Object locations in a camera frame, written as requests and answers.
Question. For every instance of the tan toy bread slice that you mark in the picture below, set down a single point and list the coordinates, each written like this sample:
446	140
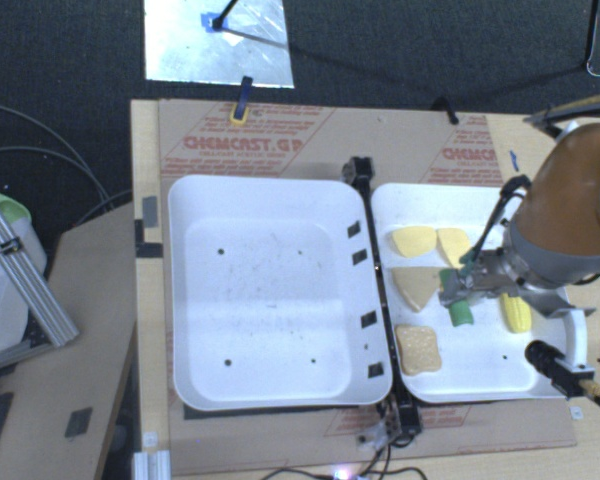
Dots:
418	350

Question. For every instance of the narrow yellow toy cheese slice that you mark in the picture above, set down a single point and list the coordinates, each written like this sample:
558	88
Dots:
452	245

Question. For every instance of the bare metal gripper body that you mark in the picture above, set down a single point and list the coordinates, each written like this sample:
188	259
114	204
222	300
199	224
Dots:
497	275

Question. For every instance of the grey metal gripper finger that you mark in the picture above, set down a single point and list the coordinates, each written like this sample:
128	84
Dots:
447	298
467	290

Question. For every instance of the wide yellow toy cheese slice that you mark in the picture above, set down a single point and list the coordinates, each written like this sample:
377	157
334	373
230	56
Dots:
414	241

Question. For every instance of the tan triangular toy pizza slice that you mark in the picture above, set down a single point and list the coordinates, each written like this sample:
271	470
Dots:
415	285

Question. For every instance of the white plastic tray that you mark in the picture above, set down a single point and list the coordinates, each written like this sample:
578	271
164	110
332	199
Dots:
270	293
480	363

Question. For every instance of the thin black rod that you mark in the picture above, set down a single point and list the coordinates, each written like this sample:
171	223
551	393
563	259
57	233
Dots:
380	278

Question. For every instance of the yellow toy corn cob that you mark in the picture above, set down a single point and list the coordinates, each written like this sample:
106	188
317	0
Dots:
516	314

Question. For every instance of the black cylinder on white bracket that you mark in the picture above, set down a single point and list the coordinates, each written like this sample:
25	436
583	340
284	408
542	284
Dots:
555	365

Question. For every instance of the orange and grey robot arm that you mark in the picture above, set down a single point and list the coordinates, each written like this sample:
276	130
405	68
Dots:
570	198

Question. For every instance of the green toy cucumber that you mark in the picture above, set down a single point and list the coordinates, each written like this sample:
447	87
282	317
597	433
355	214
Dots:
461	314

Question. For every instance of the brown cardboard board red print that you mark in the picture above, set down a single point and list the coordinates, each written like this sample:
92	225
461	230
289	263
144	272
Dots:
280	138

